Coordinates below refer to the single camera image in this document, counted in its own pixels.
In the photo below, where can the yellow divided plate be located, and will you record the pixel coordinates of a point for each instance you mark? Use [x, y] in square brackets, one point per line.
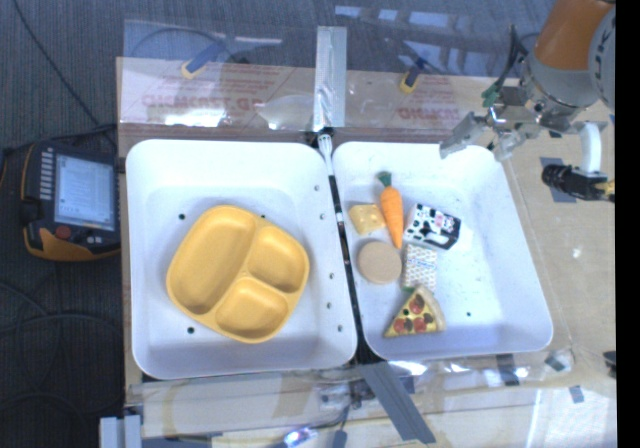
[237, 273]

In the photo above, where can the round tan biscuit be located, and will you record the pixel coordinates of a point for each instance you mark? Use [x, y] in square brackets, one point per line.
[379, 262]

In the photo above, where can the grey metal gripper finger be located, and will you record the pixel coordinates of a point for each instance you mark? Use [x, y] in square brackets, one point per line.
[507, 145]
[462, 135]

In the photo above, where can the orange carrot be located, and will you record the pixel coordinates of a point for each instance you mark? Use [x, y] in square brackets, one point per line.
[392, 211]

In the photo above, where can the yellow cheese wedge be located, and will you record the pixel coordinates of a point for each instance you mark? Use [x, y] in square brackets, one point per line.
[366, 218]

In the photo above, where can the black cylinder on white bracket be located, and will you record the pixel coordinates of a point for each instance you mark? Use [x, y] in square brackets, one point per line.
[582, 171]

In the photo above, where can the white patterned packet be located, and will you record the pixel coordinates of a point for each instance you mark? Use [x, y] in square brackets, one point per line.
[419, 267]

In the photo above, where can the pizza slice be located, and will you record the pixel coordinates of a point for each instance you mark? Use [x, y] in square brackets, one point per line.
[417, 318]

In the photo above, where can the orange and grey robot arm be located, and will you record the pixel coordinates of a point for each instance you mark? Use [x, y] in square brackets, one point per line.
[575, 41]

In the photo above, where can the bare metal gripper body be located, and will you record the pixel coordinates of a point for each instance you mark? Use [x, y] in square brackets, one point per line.
[530, 112]

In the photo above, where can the brown cardboard board red print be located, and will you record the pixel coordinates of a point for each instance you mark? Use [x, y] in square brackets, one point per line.
[575, 246]

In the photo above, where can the black and white milk carton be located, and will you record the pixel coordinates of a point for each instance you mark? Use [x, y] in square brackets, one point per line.
[432, 226]

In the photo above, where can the white plastic tray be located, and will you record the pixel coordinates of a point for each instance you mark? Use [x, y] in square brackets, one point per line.
[235, 261]
[495, 286]

